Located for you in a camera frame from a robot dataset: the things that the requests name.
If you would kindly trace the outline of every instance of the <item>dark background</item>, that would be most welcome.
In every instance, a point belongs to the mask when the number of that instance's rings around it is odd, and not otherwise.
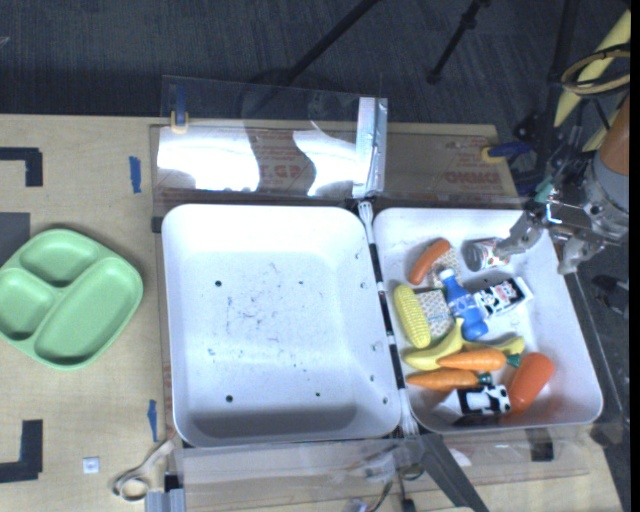
[[[163,75],[247,82],[290,67],[356,4],[0,0],[0,38],[9,38],[0,47],[0,113],[157,116]],[[296,85],[386,97],[392,122],[493,124],[503,142],[512,140],[514,127],[544,108],[563,2],[502,0],[482,8],[441,81],[427,84],[425,70],[468,5],[380,1]],[[571,62],[591,53],[626,8],[582,0]],[[593,112],[585,114],[587,126],[596,126]],[[531,165],[523,158],[512,166],[516,182]],[[606,446],[630,510],[629,324],[595,301],[590,282],[603,273],[628,279],[627,245],[608,248],[567,281],[606,396],[594,436]]]

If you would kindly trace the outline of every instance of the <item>green plate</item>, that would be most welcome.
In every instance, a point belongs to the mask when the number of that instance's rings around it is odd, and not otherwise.
[[[118,337],[142,294],[140,274],[115,252],[75,231],[45,231],[0,268],[0,337],[53,368],[82,368]]]

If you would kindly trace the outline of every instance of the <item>blue bottle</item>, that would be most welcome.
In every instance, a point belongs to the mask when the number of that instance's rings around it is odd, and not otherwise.
[[[462,337],[473,341],[486,334],[489,327],[483,320],[482,310],[473,295],[458,284],[453,269],[447,268],[438,275],[445,286],[445,297],[451,313],[463,320]]]

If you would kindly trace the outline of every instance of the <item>tin can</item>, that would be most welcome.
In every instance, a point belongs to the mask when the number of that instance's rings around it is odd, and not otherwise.
[[[462,257],[467,268],[473,272],[492,267],[500,267],[509,263],[509,256],[500,258],[496,255],[496,245],[501,238],[484,238],[467,242],[462,247]]]

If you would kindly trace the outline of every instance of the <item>wooden table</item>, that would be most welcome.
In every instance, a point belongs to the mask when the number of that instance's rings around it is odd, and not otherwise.
[[[37,147],[44,155],[42,187],[25,187],[23,163],[0,161],[0,212],[30,213],[31,235],[64,226],[95,238],[136,266],[145,286],[124,332],[83,369],[51,369],[0,343],[0,462],[18,460],[23,420],[42,419],[44,425],[42,473],[37,480],[0,484],[0,510],[144,509],[143,502],[114,496],[111,485],[154,448],[147,409],[150,400],[164,403],[149,138],[150,126],[160,121],[0,117],[0,147]],[[141,164],[140,193],[132,188],[129,157]],[[159,406],[160,439],[164,420]],[[588,436],[581,439],[588,471],[554,480],[479,485],[479,494],[490,510],[620,510],[601,448]],[[85,474],[83,458],[94,456],[100,458],[100,471]],[[162,475],[160,464],[149,476],[153,488],[162,486]],[[412,496],[419,510],[452,506],[439,490]],[[335,511],[343,506],[318,503],[277,510]],[[380,510],[399,510],[397,499],[389,498]]]

